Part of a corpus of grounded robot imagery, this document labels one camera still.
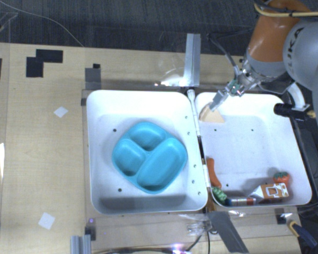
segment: blue plate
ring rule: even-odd
[[[140,122],[116,144],[115,168],[139,189],[157,194],[164,191],[187,162],[185,146],[151,122]]]

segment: white wire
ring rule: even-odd
[[[1,1],[1,0],[0,0],[0,3],[3,4],[3,5],[5,5],[5,6],[7,6],[7,7],[12,8],[12,9],[14,9],[14,10],[16,10],[16,11],[20,11],[20,12],[22,12],[22,13],[29,14],[29,15],[32,15],[32,16],[36,16],[36,17],[39,17],[39,18],[43,18],[43,19],[46,19],[46,20],[49,20],[49,21],[51,21],[51,22],[56,23],[57,25],[59,25],[60,27],[62,27],[73,39],[75,39],[75,41],[76,41],[77,43],[79,43],[79,45],[80,45],[81,47],[84,47],[84,45],[83,45],[75,36],[73,36],[73,34],[70,33],[70,31],[69,31],[67,28],[65,28],[61,23],[59,23],[59,22],[57,22],[57,21],[55,21],[55,20],[53,20],[53,19],[51,19],[51,18],[49,18],[49,17],[45,17],[45,16],[42,16],[42,15],[39,15],[39,14],[35,14],[35,13],[31,13],[31,12],[27,12],[27,11],[21,10],[21,9],[19,9],[19,8],[16,8],[16,7],[14,7],[14,6],[10,6],[10,5],[6,4],[5,2],[3,2],[3,1]]]

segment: wooden surface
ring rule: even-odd
[[[43,78],[26,78],[26,57],[35,57],[36,49],[63,50],[64,61],[45,63]],[[81,107],[85,68],[100,64],[103,82],[155,82],[167,71],[179,71],[184,54],[0,44],[0,57],[0,142],[5,140],[6,146],[3,184],[0,179],[0,254],[69,253],[70,237],[83,235],[87,217]],[[232,74],[224,57],[201,57],[201,82],[225,83]],[[61,106],[68,113],[59,118],[54,111]],[[295,208],[288,210],[298,221]],[[44,212],[55,217],[50,230],[38,225]],[[245,215],[233,222],[250,253],[300,253],[297,239],[285,225],[276,224],[273,210],[265,216],[254,211]],[[161,233],[162,242],[194,241],[185,230],[175,230],[179,225],[174,223],[117,226],[115,220],[99,218],[98,230],[108,229],[104,241],[111,247],[155,244]],[[205,240],[193,253],[205,253]],[[211,240],[211,253],[228,253],[218,235]]]

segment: yellow cable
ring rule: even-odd
[[[290,17],[290,13],[275,13],[275,12],[266,12],[260,9],[257,4],[254,4],[255,10],[264,16],[268,17]],[[294,12],[292,13],[291,17],[309,17],[309,16],[318,16],[317,12]]]

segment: white paper square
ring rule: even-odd
[[[54,111],[54,114],[56,114],[58,117],[63,117],[67,112],[68,110],[61,106]]]
[[[55,220],[54,216],[51,216],[48,213],[43,213],[38,224],[42,226],[43,228],[50,230],[54,223],[54,220]]]

